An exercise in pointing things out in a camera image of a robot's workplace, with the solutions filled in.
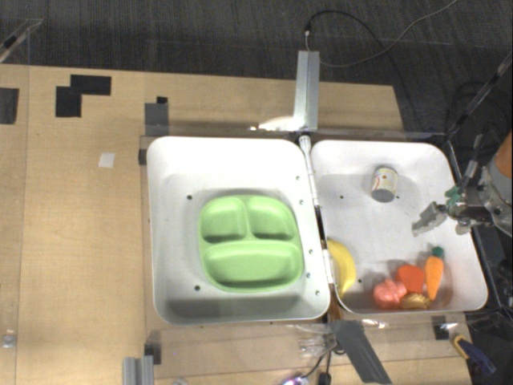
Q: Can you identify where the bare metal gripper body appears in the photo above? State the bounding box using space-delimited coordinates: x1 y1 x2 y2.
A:
445 184 496 236

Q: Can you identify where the white plastic tray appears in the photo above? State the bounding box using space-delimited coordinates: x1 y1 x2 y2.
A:
310 139 490 316
145 135 332 326

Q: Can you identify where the white can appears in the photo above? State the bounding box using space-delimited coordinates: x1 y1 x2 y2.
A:
370 165 399 204

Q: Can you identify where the orange carrot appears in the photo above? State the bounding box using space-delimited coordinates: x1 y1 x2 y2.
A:
423 245 446 302

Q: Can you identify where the orange block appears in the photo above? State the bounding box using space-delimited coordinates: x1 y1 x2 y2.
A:
396 263 426 294

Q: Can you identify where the golden yellow toy food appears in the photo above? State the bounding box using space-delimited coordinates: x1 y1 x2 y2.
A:
400 291 432 310

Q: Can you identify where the pink toy food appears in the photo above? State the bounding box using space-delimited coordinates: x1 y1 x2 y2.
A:
373 278 408 310

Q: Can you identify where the yellow banana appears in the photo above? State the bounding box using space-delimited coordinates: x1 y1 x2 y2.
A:
325 237 358 300

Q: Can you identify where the thin black and white rod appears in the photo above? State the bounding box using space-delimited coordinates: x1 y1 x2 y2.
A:
297 134 337 321

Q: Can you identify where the green divided plate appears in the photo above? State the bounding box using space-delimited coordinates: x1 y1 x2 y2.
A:
196 193 305 294

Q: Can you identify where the pale wood board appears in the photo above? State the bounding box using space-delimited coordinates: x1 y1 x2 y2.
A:
0 63 474 385

